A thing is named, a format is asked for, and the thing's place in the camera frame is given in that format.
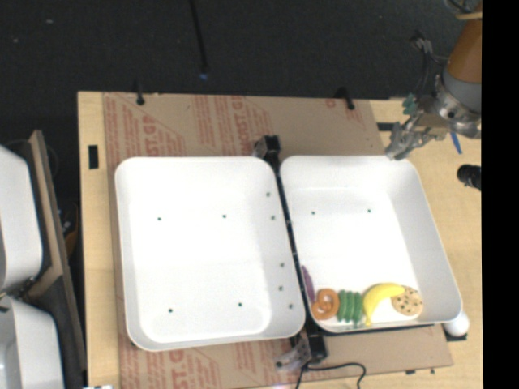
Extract white rounded object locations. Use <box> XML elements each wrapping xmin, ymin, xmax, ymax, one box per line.
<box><xmin>441</xmin><ymin>310</ymin><xmax>471</xmax><ymax>338</ymax></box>

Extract brown cardboard board red print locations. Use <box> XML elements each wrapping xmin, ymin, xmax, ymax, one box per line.
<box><xmin>101</xmin><ymin>91</ymin><xmax>455</xmax><ymax>389</ymax></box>

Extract purple toy eggplant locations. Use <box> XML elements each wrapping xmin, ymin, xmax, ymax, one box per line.
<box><xmin>300</xmin><ymin>265</ymin><xmax>316</xmax><ymax>304</ymax></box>

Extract yellow banana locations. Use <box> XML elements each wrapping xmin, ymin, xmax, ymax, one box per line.
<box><xmin>361</xmin><ymin>282</ymin><xmax>406</xmax><ymax>327</ymax></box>

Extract orange toy pretzel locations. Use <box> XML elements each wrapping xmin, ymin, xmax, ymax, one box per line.
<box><xmin>311</xmin><ymin>288</ymin><xmax>341</xmax><ymax>322</ymax></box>

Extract green toy pea pods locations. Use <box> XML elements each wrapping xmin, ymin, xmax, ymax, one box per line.
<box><xmin>337</xmin><ymin>289</ymin><xmax>365</xmax><ymax>326</ymax></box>

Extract thin black and white rod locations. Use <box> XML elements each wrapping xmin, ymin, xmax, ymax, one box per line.
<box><xmin>265</xmin><ymin>152</ymin><xmax>320</xmax><ymax>338</ymax></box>

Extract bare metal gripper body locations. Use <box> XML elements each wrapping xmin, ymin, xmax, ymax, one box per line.
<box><xmin>410</xmin><ymin>91</ymin><xmax>483</xmax><ymax>139</ymax></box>

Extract brown chocolate chip biscuit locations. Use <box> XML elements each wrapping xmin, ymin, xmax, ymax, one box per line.
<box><xmin>391</xmin><ymin>285</ymin><xmax>424</xmax><ymax>318</ymax></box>

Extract white plastic tray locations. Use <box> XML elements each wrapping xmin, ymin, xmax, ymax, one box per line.
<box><xmin>114</xmin><ymin>155</ymin><xmax>307</xmax><ymax>353</ymax></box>
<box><xmin>278</xmin><ymin>153</ymin><xmax>464</xmax><ymax>335</ymax></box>

